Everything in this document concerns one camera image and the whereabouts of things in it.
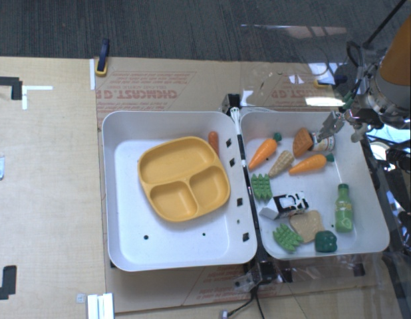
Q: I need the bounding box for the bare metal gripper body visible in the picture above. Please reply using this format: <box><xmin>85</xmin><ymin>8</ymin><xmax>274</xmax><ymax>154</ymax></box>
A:
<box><xmin>338</xmin><ymin>90</ymin><xmax>411</xmax><ymax>123</ymax></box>

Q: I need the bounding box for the small white labelled can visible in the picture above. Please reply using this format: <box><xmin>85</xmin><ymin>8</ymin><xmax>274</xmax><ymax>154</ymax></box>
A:
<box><xmin>310</xmin><ymin>133</ymin><xmax>337</xmax><ymax>152</ymax></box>

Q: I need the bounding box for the orange toy waffle wedge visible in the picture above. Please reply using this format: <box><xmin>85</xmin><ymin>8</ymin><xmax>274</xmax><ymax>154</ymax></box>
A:
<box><xmin>292</xmin><ymin>127</ymin><xmax>315</xmax><ymax>158</ymax></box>

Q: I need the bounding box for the orange toy carrot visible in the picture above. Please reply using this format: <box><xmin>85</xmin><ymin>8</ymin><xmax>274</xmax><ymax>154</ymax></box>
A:
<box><xmin>288</xmin><ymin>152</ymin><xmax>335</xmax><ymax>175</ymax></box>
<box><xmin>247</xmin><ymin>132</ymin><xmax>283</xmax><ymax>171</ymax></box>

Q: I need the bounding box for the beige toy ice cream cone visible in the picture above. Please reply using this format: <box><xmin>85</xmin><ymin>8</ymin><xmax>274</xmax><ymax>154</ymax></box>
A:
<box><xmin>267</xmin><ymin>150</ymin><xmax>295</xmax><ymax>178</ymax></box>

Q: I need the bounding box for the white plastic tray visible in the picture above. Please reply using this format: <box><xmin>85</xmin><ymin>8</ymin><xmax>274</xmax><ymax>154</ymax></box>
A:
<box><xmin>239</xmin><ymin>110</ymin><xmax>391</xmax><ymax>261</ymax></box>
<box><xmin>101</xmin><ymin>110</ymin><xmax>259</xmax><ymax>272</ymax></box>

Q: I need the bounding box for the green plastic bottle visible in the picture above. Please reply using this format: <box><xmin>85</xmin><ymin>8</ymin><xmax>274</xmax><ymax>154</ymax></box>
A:
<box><xmin>335</xmin><ymin>183</ymin><xmax>354</xmax><ymax>233</ymax></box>

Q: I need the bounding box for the black and white carton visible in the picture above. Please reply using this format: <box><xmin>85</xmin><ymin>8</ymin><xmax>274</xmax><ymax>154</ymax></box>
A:
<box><xmin>258</xmin><ymin>191</ymin><xmax>310</xmax><ymax>221</ymax></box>

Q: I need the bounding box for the green ridged toy piece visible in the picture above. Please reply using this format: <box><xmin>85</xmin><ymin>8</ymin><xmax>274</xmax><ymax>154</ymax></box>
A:
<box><xmin>250</xmin><ymin>173</ymin><xmax>272</xmax><ymax>201</ymax></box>
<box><xmin>272</xmin><ymin>223</ymin><xmax>305</xmax><ymax>253</ymax></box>

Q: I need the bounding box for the beige toy bread slice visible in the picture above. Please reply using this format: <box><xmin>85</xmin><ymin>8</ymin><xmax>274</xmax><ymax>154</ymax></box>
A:
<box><xmin>289</xmin><ymin>210</ymin><xmax>325</xmax><ymax>245</ymax></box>

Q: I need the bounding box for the orange toy sausage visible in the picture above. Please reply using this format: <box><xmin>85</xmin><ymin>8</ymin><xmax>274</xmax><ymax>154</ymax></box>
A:
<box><xmin>207</xmin><ymin>131</ymin><xmax>220</xmax><ymax>157</ymax></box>

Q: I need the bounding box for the dark green toy pepper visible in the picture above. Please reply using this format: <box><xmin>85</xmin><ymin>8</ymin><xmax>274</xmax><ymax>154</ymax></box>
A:
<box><xmin>314</xmin><ymin>230</ymin><xmax>338</xmax><ymax>254</ymax></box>

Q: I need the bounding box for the yellow divided plate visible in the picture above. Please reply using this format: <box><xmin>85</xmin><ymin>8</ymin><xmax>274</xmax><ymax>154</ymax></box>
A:
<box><xmin>137</xmin><ymin>136</ymin><xmax>231</xmax><ymax>223</ymax></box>

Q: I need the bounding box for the brown cardboard board red print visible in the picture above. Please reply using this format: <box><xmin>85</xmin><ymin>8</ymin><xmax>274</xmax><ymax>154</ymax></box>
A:
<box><xmin>93</xmin><ymin>56</ymin><xmax>386</xmax><ymax>314</ymax></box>

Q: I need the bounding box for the black block with thin wires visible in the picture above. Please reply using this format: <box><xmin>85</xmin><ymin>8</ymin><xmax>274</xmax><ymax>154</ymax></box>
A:
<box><xmin>257</xmin><ymin>260</ymin><xmax>278</xmax><ymax>284</ymax></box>
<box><xmin>221</xmin><ymin>93</ymin><xmax>241</xmax><ymax>113</ymax></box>

